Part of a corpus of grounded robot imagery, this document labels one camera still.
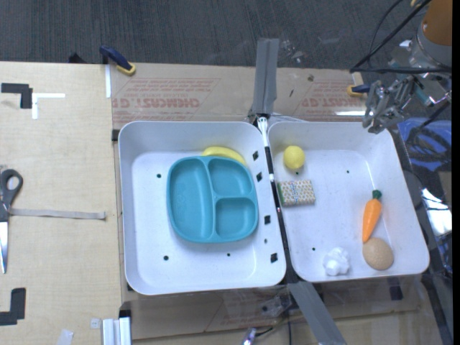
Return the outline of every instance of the scissors blade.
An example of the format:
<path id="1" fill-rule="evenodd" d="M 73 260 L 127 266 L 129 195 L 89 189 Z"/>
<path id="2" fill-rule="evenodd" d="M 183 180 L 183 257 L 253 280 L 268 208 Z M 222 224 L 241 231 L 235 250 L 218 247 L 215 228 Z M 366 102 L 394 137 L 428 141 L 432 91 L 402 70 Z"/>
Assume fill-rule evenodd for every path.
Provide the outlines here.
<path id="1" fill-rule="evenodd" d="M 2 273 L 6 273 L 8 263 L 8 221 L 0 221 L 0 265 Z"/>

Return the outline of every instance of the crumpled white object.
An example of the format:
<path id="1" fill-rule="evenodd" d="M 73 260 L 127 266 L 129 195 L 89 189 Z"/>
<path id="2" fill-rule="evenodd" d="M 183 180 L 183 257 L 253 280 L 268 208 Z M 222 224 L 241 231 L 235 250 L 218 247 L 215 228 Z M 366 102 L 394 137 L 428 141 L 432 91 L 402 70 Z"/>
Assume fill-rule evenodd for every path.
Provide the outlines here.
<path id="1" fill-rule="evenodd" d="M 323 266 L 329 276 L 345 275 L 350 268 L 350 255 L 344 248 L 335 247 L 324 256 Z"/>

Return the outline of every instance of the banana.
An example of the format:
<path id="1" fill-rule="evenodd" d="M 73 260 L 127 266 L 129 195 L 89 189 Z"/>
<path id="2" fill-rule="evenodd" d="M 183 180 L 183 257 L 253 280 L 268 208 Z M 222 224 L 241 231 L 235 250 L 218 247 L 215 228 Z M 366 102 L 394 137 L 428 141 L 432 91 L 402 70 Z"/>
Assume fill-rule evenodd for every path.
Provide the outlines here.
<path id="1" fill-rule="evenodd" d="M 240 161 L 243 165 L 246 165 L 244 158 L 237 152 L 233 151 L 231 148 L 220 147 L 220 146 L 211 146 L 206 148 L 201 156 L 219 156 L 219 157 L 228 157 L 236 161 Z"/>

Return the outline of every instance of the black scissors handle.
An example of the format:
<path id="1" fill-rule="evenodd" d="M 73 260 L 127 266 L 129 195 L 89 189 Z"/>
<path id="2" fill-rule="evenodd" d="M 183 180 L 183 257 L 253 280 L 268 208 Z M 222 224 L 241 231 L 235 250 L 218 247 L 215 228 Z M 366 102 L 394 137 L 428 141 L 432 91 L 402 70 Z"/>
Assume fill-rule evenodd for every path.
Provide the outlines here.
<path id="1" fill-rule="evenodd" d="M 17 185 L 12 189 L 8 187 L 8 182 L 11 178 L 17 179 Z M 8 169 L 8 170 L 1 172 L 0 188 L 3 194 L 2 196 L 3 204 L 5 205 L 7 209 L 9 209 L 10 205 L 13 203 L 14 197 L 16 197 L 16 194 L 21 189 L 22 182 L 23 182 L 22 176 L 16 170 Z"/>

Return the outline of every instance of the yellow ball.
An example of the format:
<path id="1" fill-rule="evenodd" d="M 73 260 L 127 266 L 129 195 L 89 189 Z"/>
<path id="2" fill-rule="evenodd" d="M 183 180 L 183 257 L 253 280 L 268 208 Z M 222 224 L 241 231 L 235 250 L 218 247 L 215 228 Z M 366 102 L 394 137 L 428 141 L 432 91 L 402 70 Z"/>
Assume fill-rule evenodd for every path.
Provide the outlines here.
<path id="1" fill-rule="evenodd" d="M 305 163 L 305 153 L 299 146 L 288 146 L 283 155 L 283 161 L 286 167 L 296 170 Z"/>

